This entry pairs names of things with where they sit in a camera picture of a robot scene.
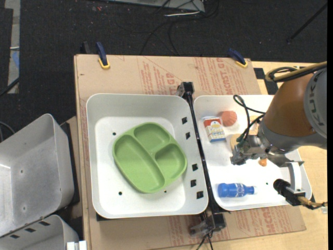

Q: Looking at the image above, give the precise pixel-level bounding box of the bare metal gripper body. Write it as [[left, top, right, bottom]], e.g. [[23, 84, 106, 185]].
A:
[[230, 134, 269, 166]]

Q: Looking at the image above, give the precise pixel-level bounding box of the beige toy bread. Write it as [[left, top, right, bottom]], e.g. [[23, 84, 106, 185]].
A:
[[229, 133, 246, 151]]

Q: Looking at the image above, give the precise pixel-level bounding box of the white plastic tray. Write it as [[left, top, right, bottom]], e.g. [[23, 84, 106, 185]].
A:
[[85, 93, 209, 220], [193, 94, 313, 212]]

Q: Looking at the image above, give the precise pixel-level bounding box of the orange round toy food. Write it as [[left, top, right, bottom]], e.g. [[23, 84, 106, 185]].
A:
[[221, 110, 238, 127]]

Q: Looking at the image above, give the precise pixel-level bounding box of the red white and blue carton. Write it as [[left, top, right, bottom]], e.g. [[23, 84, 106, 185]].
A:
[[202, 116, 227, 143]]

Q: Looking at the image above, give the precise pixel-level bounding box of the blue plastic bottle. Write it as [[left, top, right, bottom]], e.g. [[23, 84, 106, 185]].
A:
[[217, 182, 258, 199]]

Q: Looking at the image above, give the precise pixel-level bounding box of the thin black and white rod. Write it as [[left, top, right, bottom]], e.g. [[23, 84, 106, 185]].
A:
[[185, 92, 218, 215]]

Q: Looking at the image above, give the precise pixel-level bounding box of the green divided plate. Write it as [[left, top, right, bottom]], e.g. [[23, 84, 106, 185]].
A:
[[111, 122, 188, 194]]

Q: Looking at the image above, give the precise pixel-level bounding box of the brown cardboard board red print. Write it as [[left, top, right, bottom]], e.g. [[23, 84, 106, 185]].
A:
[[73, 54, 307, 250]]

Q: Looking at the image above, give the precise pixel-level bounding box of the black cylinder on white bracket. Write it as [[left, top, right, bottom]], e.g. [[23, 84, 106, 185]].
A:
[[273, 161, 307, 207]]

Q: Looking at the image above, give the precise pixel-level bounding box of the black block with thin wires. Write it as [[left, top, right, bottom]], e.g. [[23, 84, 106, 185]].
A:
[[176, 81, 195, 97], [189, 211, 226, 236]]

